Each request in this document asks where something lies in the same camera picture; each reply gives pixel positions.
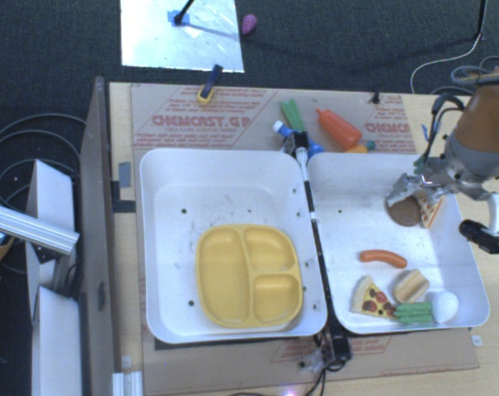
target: yellow divided tray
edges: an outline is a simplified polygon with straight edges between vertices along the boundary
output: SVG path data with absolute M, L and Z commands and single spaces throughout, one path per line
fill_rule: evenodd
M 233 224 L 205 231 L 196 249 L 196 279 L 203 310 L 227 328 L 287 323 L 303 303 L 294 245 L 270 226 Z

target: pink toy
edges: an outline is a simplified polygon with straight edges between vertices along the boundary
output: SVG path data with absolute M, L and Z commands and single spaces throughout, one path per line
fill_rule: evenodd
M 242 34 L 246 35 L 253 32 L 257 27 L 257 17 L 255 15 L 246 15 L 242 20 Z

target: orange bottle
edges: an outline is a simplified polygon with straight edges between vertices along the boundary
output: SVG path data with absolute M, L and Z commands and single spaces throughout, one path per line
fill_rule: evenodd
M 317 109 L 318 122 L 341 145 L 344 150 L 352 148 L 360 141 L 362 133 L 331 110 Z

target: toy sausage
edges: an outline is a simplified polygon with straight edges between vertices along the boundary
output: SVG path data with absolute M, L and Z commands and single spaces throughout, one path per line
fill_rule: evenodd
M 370 249 L 363 251 L 359 257 L 362 262 L 382 261 L 397 268 L 405 268 L 407 260 L 397 253 L 385 251 L 384 249 Z

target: gray carpet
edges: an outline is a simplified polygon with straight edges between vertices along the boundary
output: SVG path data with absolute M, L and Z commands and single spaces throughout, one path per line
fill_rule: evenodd
M 224 74 L 222 85 L 410 92 L 417 66 L 471 48 L 480 0 L 236 3 L 239 21 L 254 13 L 259 25 L 242 40 L 246 72 Z M 484 40 L 465 59 L 421 70 L 416 90 L 428 93 L 449 85 L 453 68 L 478 64 L 494 54 L 499 55 L 499 0 L 488 0 Z M 204 81 L 198 72 L 121 66 L 120 0 L 0 0 L 0 128 L 40 112 L 83 118 L 97 75 L 108 81 Z M 46 127 L 80 145 L 82 128 L 60 121 L 46 122 Z M 33 149 L 34 139 L 15 140 L 3 148 L 0 170 Z M 38 151 L 73 162 L 60 145 L 42 139 L 38 143 Z M 5 187 L 14 186 L 11 182 Z M 24 266 L 18 250 L 7 261 Z M 25 277 L 2 267 L 0 276 L 0 395 L 29 394 L 31 327 Z

